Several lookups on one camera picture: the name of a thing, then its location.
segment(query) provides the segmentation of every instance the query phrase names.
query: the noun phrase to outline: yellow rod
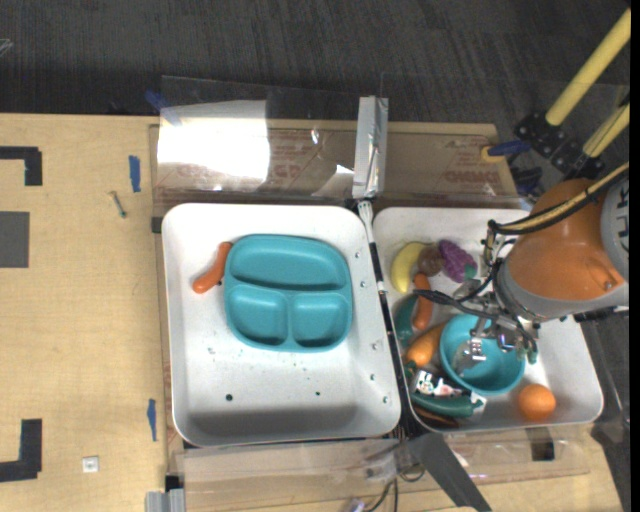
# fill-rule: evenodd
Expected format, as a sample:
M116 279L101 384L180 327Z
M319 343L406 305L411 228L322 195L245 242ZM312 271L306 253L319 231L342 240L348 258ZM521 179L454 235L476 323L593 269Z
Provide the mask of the yellow rod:
M631 9L627 9L584 63L546 115L551 126L560 126L624 45L631 39Z
M629 126L630 119L631 103L627 103L611 114L609 119L589 137L589 140L582 146L584 154L591 158L599 157L609 144L620 135L620 132Z

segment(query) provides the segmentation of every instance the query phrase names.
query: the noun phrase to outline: gray square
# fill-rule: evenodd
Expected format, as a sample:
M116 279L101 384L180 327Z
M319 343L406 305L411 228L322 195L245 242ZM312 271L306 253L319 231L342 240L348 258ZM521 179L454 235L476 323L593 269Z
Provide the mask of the gray square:
M29 268L29 212L0 212L0 268Z

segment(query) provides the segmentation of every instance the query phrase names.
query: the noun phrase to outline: wooden surface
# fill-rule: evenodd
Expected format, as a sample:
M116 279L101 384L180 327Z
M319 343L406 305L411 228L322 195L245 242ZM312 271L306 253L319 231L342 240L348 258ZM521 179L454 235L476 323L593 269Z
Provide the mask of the wooden surface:
M43 420L37 480L0 483L0 510L143 510L163 487L164 396L148 132L155 118L0 115L0 145L38 146L44 186L0 161L0 211L31 213L30 266L0 269L0 461L17 458L21 419ZM141 160L142 192L128 156ZM121 219L107 192L128 212ZM156 400L158 440L147 421ZM590 472L484 485L495 510L621 510L599 445ZM83 473L98 455L100 471ZM280 507L340 510L344 502ZM442 491L403 494L400 510L451 507Z

